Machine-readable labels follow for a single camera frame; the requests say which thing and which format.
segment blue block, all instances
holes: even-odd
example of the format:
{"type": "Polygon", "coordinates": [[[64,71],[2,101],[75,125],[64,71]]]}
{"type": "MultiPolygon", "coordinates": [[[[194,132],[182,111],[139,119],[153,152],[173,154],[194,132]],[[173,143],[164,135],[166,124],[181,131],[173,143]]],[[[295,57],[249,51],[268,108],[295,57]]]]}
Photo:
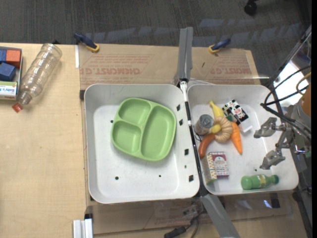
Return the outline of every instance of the blue block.
{"type": "Polygon", "coordinates": [[[15,76],[15,67],[2,62],[0,65],[0,81],[12,81],[15,76]]]}
{"type": "Polygon", "coordinates": [[[0,63],[5,62],[6,59],[6,50],[0,50],[0,63]]]}

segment silver can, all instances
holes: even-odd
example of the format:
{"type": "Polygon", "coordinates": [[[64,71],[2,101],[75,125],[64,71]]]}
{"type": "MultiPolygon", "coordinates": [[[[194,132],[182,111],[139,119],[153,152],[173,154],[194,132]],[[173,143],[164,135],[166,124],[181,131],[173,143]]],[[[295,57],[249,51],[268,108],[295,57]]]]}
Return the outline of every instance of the silver can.
{"type": "Polygon", "coordinates": [[[195,133],[202,136],[206,135],[213,125],[213,119],[210,115],[202,115],[194,126],[195,133]]]}

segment chair wheel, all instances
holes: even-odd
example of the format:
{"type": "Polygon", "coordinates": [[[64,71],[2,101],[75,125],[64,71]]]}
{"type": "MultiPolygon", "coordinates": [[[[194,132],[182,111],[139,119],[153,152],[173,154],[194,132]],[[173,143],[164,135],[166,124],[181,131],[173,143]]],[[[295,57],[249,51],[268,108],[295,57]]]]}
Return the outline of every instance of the chair wheel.
{"type": "Polygon", "coordinates": [[[257,11],[257,4],[255,2],[249,2],[246,6],[244,6],[244,11],[248,15],[254,15],[257,11]]]}

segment red block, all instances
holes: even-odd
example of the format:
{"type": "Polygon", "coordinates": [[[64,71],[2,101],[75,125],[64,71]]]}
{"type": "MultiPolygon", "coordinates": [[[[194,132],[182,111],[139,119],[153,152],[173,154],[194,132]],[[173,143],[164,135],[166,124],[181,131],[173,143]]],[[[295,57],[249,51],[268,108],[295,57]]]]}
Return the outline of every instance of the red block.
{"type": "Polygon", "coordinates": [[[21,51],[20,50],[7,50],[5,62],[13,65],[16,68],[20,68],[21,51]]]}

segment green divided tray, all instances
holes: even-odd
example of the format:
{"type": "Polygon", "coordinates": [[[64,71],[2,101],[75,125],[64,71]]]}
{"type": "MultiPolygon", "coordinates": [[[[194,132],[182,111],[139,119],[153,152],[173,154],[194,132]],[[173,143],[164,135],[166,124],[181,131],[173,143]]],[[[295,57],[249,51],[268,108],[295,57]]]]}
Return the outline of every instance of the green divided tray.
{"type": "Polygon", "coordinates": [[[159,161],[173,144],[176,117],[167,107],[140,98],[125,99],[111,128],[111,140],[120,151],[134,157],[159,161]]]}

